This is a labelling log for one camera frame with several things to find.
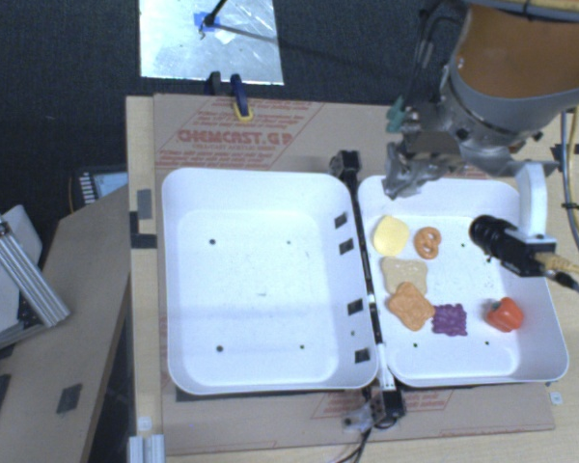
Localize white plastic tray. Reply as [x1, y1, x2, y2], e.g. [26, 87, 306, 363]
[356, 175, 570, 389]
[161, 166, 380, 397]

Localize orange toy pretzel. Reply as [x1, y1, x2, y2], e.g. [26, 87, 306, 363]
[413, 227, 442, 261]

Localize black cylinder on white bracket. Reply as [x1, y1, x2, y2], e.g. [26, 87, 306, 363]
[468, 161, 559, 279]

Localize orange toy bell pepper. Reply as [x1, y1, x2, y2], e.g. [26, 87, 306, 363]
[484, 296, 525, 333]

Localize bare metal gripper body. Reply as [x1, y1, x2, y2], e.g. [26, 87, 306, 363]
[400, 97, 530, 177]

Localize purple toy grapes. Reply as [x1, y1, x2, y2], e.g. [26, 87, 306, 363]
[430, 303, 468, 339]

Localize yellow toy potato chip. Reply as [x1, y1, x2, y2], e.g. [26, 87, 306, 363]
[371, 214, 410, 256]

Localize orange toy waffle biscuit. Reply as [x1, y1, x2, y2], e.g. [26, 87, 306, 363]
[388, 281, 437, 332]

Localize thin black and white rod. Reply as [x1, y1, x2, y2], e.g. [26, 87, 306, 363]
[345, 170, 393, 391]

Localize beige toy bread slice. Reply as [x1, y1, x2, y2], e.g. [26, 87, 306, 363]
[379, 257, 429, 296]

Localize brown cardboard board, red print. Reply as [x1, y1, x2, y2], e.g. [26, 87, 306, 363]
[152, 93, 557, 456]

